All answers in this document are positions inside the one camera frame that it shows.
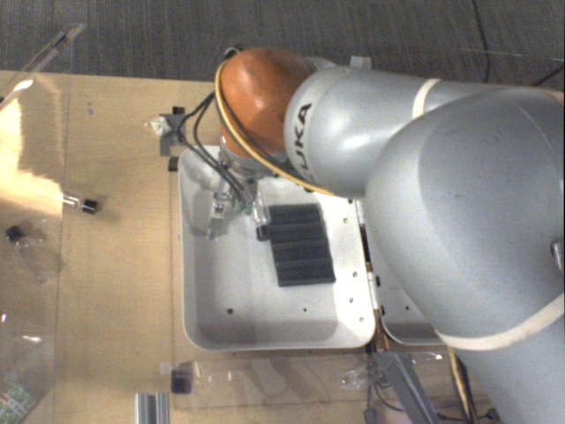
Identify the small clear crumpled packet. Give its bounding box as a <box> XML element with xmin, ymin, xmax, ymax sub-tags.
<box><xmin>144</xmin><ymin>116</ymin><xmax>171</xmax><ymax>139</ymax></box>

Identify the thin black and white rod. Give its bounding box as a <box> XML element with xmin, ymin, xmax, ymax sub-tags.
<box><xmin>358</xmin><ymin>200</ymin><xmax>390</xmax><ymax>353</ymax></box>

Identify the black ribbed foam block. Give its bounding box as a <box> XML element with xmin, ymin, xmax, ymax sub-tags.
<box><xmin>266</xmin><ymin>202</ymin><xmax>337</xmax><ymax>288</ymax></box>

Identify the green and white packet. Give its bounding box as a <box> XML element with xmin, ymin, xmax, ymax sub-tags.
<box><xmin>0</xmin><ymin>381</ymin><xmax>37</xmax><ymax>424</ymax></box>

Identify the large clear black-capped bottle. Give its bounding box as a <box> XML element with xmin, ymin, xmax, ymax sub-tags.
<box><xmin>4</xmin><ymin>224</ymin><xmax>64</xmax><ymax>284</ymax></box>

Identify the white plastic tray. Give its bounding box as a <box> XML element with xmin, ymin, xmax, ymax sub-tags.
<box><xmin>177</xmin><ymin>144</ymin><xmax>378</xmax><ymax>353</ymax></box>
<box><xmin>360</xmin><ymin>201</ymin><xmax>448</xmax><ymax>347</ymax></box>

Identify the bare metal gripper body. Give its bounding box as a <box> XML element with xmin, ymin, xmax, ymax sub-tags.
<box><xmin>213</xmin><ymin>164</ymin><xmax>260</xmax><ymax>220</ymax></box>

